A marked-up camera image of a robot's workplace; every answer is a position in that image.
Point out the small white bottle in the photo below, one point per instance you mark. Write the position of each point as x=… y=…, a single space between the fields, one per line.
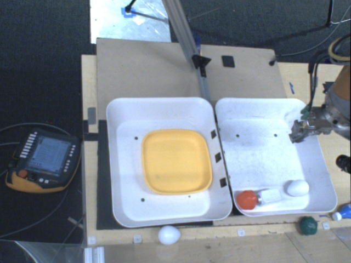
x=270 y=196

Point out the brown cardboard board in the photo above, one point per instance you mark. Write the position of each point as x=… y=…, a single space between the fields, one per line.
x=153 y=70

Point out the green round toy vegetable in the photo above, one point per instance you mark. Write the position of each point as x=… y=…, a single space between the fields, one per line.
x=308 y=225

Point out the yellow plate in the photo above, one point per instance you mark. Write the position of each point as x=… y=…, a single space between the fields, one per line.
x=176 y=162

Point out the blue and white bottle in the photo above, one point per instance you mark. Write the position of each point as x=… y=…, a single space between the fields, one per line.
x=345 y=212

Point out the black cylinder on white bracket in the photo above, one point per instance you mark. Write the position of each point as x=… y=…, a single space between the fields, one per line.
x=344 y=162

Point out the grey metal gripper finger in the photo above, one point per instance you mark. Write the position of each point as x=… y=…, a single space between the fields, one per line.
x=299 y=126
x=295 y=137

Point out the red round toy fruit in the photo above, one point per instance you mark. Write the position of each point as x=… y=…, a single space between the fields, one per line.
x=246 y=200

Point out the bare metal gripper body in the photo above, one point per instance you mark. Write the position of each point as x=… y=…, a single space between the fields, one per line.
x=326 y=122

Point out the white plastic tray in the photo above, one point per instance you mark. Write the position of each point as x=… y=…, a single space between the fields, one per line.
x=260 y=160
x=126 y=157

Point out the white egg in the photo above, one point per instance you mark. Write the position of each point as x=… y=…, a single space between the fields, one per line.
x=298 y=188
x=169 y=235

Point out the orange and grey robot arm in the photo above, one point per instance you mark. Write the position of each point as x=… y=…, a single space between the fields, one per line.
x=343 y=92

